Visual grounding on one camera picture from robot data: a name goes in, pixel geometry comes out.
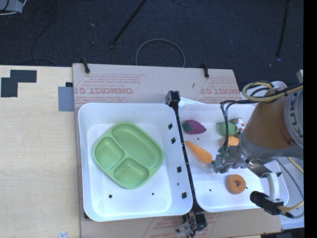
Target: white tray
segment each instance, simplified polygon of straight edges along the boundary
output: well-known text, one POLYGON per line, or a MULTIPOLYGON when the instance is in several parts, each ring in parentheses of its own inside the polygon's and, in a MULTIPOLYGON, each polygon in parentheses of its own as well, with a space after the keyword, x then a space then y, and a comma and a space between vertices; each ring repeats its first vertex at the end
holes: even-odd
MULTIPOLYGON (((234 104, 228 109, 228 120, 241 118, 244 123, 254 110, 253 105, 234 104)), ((179 117, 181 123, 185 120, 193 119, 200 122, 207 130, 202 134, 189 135, 183 131, 184 140, 188 140, 194 144, 201 146, 212 154, 215 160, 218 149, 222 145, 224 136, 217 129, 217 123, 224 121, 222 111, 219 104, 192 105, 185 104, 179 109, 179 117)), ((189 148, 186 147, 188 163, 190 166, 197 203, 207 212, 222 212, 230 210, 242 210, 258 208, 258 206, 250 201, 250 194, 256 190, 269 195, 269 185, 265 178, 258 178, 249 169, 230 169, 229 172, 220 174, 215 173, 211 164, 201 162, 189 148), (226 186, 225 181, 229 175, 241 175, 247 185, 240 194, 231 194, 226 186)), ((265 165, 273 172, 280 171, 276 161, 265 165)), ((284 200, 284 205, 288 201, 288 190, 283 175, 278 177, 280 197, 284 200)))
POLYGON ((80 108, 78 122, 84 210, 90 219, 104 222, 184 215, 191 210, 193 197, 176 116, 171 107, 166 104, 88 103, 80 108), (116 184, 93 159, 93 146, 99 137, 122 121, 139 126, 164 150, 161 167, 136 189, 116 184))

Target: green divided plate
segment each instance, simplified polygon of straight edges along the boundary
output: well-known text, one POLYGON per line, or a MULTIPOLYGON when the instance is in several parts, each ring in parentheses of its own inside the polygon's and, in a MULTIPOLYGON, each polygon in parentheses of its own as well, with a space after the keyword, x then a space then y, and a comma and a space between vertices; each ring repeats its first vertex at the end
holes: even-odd
POLYGON ((119 122, 108 129, 93 149, 97 165, 123 188, 145 184, 162 165, 161 146, 131 122, 119 122))

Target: black pole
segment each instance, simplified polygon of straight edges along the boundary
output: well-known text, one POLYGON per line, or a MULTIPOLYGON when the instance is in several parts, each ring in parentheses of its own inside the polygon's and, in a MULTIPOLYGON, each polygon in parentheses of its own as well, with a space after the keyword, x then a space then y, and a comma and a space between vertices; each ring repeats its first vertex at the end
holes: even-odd
POLYGON ((289 9, 290 6, 291 6, 290 0, 286 0, 284 19, 283 19, 283 25, 282 25, 282 32, 281 32, 281 35, 280 35, 280 38, 279 38, 279 44, 278 44, 277 52, 275 54, 276 57, 277 57, 277 60, 281 60, 280 52, 281 52, 283 38, 284 38, 284 33, 285 33, 285 26, 286 26, 288 9, 289 9))
POLYGON ((123 28, 120 30, 120 32, 117 34, 117 36, 114 38, 113 41, 110 42, 110 47, 113 48, 116 44, 116 41, 120 38, 121 34, 124 32, 124 30, 130 25, 130 23, 132 22, 132 20, 134 19, 134 17, 138 14, 138 12, 140 11, 140 9, 142 8, 142 6, 146 3, 147 0, 142 0, 142 2, 140 3, 140 5, 138 6, 138 8, 134 11, 134 13, 132 14, 132 16, 129 18, 129 20, 125 23, 125 25, 123 26, 123 28))

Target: black clip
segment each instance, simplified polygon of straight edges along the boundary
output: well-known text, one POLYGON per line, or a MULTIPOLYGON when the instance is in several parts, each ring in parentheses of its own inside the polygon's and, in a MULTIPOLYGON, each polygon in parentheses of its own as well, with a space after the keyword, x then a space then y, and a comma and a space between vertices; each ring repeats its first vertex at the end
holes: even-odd
POLYGON ((83 63, 83 64, 84 64, 85 72, 86 72, 86 73, 89 73, 89 72, 90 72, 90 69, 88 68, 86 59, 85 59, 85 58, 80 58, 80 63, 83 63))
POLYGON ((207 65, 204 62, 199 66, 199 68, 204 69, 205 77, 209 78, 208 68, 207 68, 207 65))

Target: toy donut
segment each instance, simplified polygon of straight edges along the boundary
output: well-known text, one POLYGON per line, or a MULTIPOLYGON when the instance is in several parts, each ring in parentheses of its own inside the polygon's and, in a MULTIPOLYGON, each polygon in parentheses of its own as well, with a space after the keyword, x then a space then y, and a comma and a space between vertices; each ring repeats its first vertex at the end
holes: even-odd
POLYGON ((246 181, 240 175, 230 175, 226 181, 227 189, 232 194, 239 194, 246 188, 246 181))

